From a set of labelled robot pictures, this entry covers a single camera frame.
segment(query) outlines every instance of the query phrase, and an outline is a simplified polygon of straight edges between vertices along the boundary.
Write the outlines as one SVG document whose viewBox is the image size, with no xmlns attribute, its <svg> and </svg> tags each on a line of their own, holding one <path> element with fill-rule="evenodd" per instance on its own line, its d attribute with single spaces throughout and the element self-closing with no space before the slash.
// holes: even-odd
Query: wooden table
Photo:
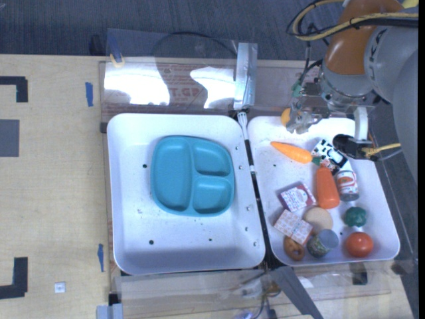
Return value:
<svg viewBox="0 0 425 319">
<path fill-rule="evenodd" d="M 19 156 L 0 157 L 0 286 L 12 284 L 14 258 L 28 258 L 25 297 L 1 299 L 0 318 L 94 318 L 96 307 L 108 303 L 99 79 L 104 60 L 0 55 L 0 76 L 26 77 L 29 96 L 28 102 L 18 103 L 16 87 L 0 85 L 0 119 L 19 120 L 20 130 Z M 282 62 L 258 65 L 273 68 Z M 93 106 L 86 99 L 86 83 L 93 86 Z M 369 296 L 360 286 L 308 290 L 325 318 L 411 318 L 400 278 L 388 270 L 377 274 L 376 284 L 371 282 Z M 55 292 L 57 282 L 65 282 L 65 292 Z M 284 294 L 273 304 L 279 318 L 309 318 Z M 236 313 L 229 309 L 181 317 L 232 318 Z"/>
</svg>

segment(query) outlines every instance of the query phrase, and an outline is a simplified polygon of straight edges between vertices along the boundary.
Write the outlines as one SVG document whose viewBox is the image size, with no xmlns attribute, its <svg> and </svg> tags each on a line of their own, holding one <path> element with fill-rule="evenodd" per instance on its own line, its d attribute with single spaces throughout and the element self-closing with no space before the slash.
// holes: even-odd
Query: orange object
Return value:
<svg viewBox="0 0 425 319">
<path fill-rule="evenodd" d="M 324 209 L 335 208 L 341 202 L 331 170 L 321 165 L 316 171 L 317 202 Z"/>
<path fill-rule="evenodd" d="M 364 258 L 372 251 L 373 240 L 366 233 L 357 231 L 347 237 L 345 248 L 353 257 Z"/>
<path fill-rule="evenodd" d="M 306 149 L 280 142 L 271 142 L 271 144 L 291 160 L 300 163 L 309 163 L 313 160 L 312 154 Z"/>
</svg>

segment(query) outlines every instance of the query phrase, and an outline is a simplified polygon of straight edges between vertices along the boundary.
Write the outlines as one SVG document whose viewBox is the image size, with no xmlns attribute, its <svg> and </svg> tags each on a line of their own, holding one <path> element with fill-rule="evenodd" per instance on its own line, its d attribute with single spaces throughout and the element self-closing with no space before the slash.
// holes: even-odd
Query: silver can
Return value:
<svg viewBox="0 0 425 319">
<path fill-rule="evenodd" d="M 341 170 L 335 175 L 339 198 L 342 201 L 354 201 L 359 198 L 359 186 L 354 171 Z"/>
</svg>

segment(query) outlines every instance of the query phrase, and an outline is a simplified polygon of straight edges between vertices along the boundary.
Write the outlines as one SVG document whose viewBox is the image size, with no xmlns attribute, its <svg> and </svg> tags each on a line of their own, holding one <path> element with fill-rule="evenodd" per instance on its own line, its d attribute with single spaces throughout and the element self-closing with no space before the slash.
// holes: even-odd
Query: tomato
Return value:
<svg viewBox="0 0 425 319">
<path fill-rule="evenodd" d="M 373 249 L 372 238 L 363 232 L 351 233 L 345 241 L 345 248 L 350 255 L 357 258 L 363 258 L 369 255 Z"/>
</svg>

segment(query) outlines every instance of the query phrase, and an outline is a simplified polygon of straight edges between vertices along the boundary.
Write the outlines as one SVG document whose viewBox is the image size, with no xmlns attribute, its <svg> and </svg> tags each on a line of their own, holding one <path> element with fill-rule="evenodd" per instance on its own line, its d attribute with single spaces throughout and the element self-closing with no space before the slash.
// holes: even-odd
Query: gray square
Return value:
<svg viewBox="0 0 425 319">
<path fill-rule="evenodd" d="M 19 157 L 19 120 L 0 120 L 0 157 Z"/>
</svg>

